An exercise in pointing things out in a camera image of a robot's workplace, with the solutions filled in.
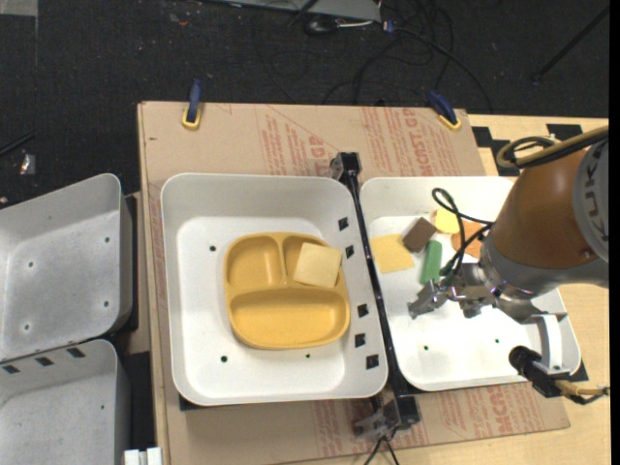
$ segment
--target orange object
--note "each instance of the orange object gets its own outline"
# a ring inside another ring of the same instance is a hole
[[[480,229],[482,229],[482,224],[463,220],[463,228],[465,229],[465,239],[467,240],[472,234],[477,233]],[[460,232],[456,232],[452,235],[451,242],[454,250],[458,250],[461,247]],[[479,259],[481,257],[481,247],[482,241],[479,239],[474,239],[474,241],[465,249],[465,253]]]

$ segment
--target yellow object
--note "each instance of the yellow object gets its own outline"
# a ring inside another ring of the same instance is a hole
[[[196,131],[198,129],[198,126],[201,123],[201,110],[198,109],[196,111],[196,119],[194,120],[194,122],[189,122],[187,120],[188,111],[189,111],[189,108],[186,108],[185,110],[183,110],[183,126],[185,126],[187,129],[191,129],[192,131]]]
[[[414,259],[402,241],[400,234],[373,237],[370,248],[382,274],[405,270],[414,266]]]
[[[439,116],[439,120],[442,122],[442,124],[444,124],[447,128],[452,129],[453,131],[457,131],[461,128],[461,119],[459,119],[458,117],[456,118],[456,124],[452,124],[450,121],[448,121],[443,115]]]
[[[303,243],[294,270],[294,279],[298,283],[333,288],[338,279],[341,261],[342,252],[336,248]]]
[[[308,250],[310,256],[304,257]],[[291,232],[250,234],[235,241],[224,258],[224,289],[236,337],[265,350],[310,348],[339,339],[351,319],[342,254],[334,250],[340,258],[332,286],[295,280],[300,268],[303,279],[327,283],[333,262],[323,268],[316,259],[329,256],[334,261],[332,250],[313,235]]]
[[[449,210],[446,210],[445,208],[440,208],[435,213],[435,227],[440,233],[460,233],[460,229],[458,228],[458,219],[456,218],[456,215]]]

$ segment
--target yellow plate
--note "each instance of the yellow plate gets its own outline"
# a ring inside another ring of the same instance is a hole
[[[304,243],[328,247],[309,234],[265,232],[243,236],[224,261],[226,306],[234,334],[266,350],[331,343],[349,327],[349,296],[342,273],[333,287],[294,279]]]

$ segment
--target white tray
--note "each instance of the white tray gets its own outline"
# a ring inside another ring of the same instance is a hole
[[[360,190],[369,238],[403,233],[420,216],[432,222],[433,212],[440,208],[431,196],[436,187],[447,190],[462,213],[492,221],[512,183],[492,176],[371,179]],[[434,238],[442,242],[445,263],[454,254],[450,239],[440,233]],[[571,373],[579,368],[581,355],[568,316],[557,325],[521,325],[485,306],[480,315],[466,319],[456,302],[447,301],[413,320],[407,303],[422,288],[419,277],[424,255],[414,253],[413,257],[413,268],[387,274],[377,270],[398,366],[412,386],[436,391],[523,382],[509,363],[509,353],[517,345],[538,353],[550,349]],[[466,256],[466,262],[475,261]],[[566,312],[557,290],[536,298],[534,305],[550,313]]]
[[[120,465],[129,391],[104,340],[0,364],[0,465]]]
[[[0,361],[92,339],[132,309],[132,226],[102,174],[0,211]]]
[[[179,174],[162,190],[162,212],[172,375],[183,397],[216,406],[361,398],[382,390],[388,367],[381,326],[354,202],[342,184],[326,177]],[[343,218],[348,227],[340,231]],[[280,351],[236,339],[224,255],[239,237],[268,232],[312,234],[343,252],[354,247],[342,263],[352,315],[340,339]]]

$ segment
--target yellow sponge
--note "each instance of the yellow sponge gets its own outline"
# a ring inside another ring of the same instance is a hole
[[[314,243],[303,243],[293,278],[298,283],[333,288],[338,279],[342,252]]]
[[[459,232],[456,215],[445,208],[440,208],[435,213],[435,227],[440,233],[454,234]]]
[[[382,274],[405,270],[414,266],[414,259],[405,248],[400,234],[373,237],[370,248]]]

